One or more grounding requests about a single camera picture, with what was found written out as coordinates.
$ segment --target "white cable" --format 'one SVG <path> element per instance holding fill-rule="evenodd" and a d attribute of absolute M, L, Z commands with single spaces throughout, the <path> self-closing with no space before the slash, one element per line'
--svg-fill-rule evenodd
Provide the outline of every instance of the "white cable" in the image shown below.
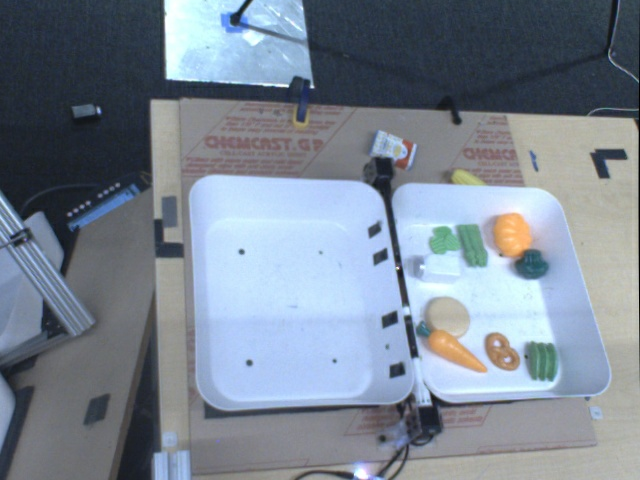
<path fill-rule="evenodd" d="M 629 71 L 628 69 L 622 67 L 615 60 L 613 60 L 613 44 L 615 42 L 616 32 L 618 31 L 618 20 L 620 19 L 620 1 L 621 0 L 618 0 L 618 2 L 616 4 L 616 20 L 613 23 L 613 31 L 612 31 L 612 34 L 611 34 L 611 46 L 609 46 L 609 51 L 607 52 L 607 58 L 609 59 L 609 62 L 615 68 L 617 68 L 620 71 L 622 71 L 625 75 L 631 77 L 635 83 L 640 83 L 640 82 L 638 82 L 638 77 L 637 76 L 635 76 L 631 71 Z M 613 111 L 613 112 L 638 112 L 640 109 L 637 109 L 637 108 L 600 107 L 600 108 L 593 109 L 591 112 L 589 112 L 587 114 L 587 116 L 592 116 L 596 112 L 601 112 L 603 110 Z"/>

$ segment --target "toy carrot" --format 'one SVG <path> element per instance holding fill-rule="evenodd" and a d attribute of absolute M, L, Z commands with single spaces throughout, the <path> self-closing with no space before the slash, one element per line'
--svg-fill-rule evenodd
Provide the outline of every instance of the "toy carrot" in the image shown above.
<path fill-rule="evenodd" d="M 416 332 L 427 338 L 431 350 L 439 356 L 476 372 L 487 372 L 487 367 L 447 331 L 442 329 L 431 331 L 424 322 L 420 322 Z"/>

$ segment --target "orange carrot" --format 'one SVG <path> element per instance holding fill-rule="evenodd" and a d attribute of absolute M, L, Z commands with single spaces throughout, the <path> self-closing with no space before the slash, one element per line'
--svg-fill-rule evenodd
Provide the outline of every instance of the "orange carrot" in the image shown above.
<path fill-rule="evenodd" d="M 486 373 L 487 367 L 447 331 L 437 329 L 429 334 L 429 346 L 436 354 L 465 368 Z"/>

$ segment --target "beige round toy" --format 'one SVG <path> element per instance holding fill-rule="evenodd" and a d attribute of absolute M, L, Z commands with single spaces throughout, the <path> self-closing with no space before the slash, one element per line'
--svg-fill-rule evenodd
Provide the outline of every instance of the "beige round toy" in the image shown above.
<path fill-rule="evenodd" d="M 425 311 L 424 321 L 430 330 L 447 331 L 456 338 L 467 332 L 471 323 L 467 308 L 453 297 L 432 299 Z"/>

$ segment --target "table top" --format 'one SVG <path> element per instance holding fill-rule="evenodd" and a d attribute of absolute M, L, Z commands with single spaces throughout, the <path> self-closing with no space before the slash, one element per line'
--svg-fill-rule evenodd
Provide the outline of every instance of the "table top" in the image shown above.
<path fill-rule="evenodd" d="M 162 217 L 162 198 L 172 194 L 179 200 L 181 194 L 179 102 L 154 101 L 151 109 L 154 217 L 158 219 Z M 565 210 L 608 353 L 611 385 L 590 401 L 603 415 L 594 421 L 598 445 L 409 460 L 401 478 L 632 478 L 640 470 L 636 453 L 640 441 L 638 128 L 630 119 L 508 115 L 508 121 L 525 184 L 551 192 Z M 610 178 L 599 178 L 591 153 L 611 149 L 624 149 L 628 158 L 607 161 Z M 164 240 L 182 242 L 180 219 L 175 226 L 165 228 Z M 164 442 L 166 451 L 189 449 L 182 269 L 180 261 L 156 261 L 160 430 L 163 437 L 177 439 Z M 276 480 L 293 478 L 302 471 L 194 478 Z"/>

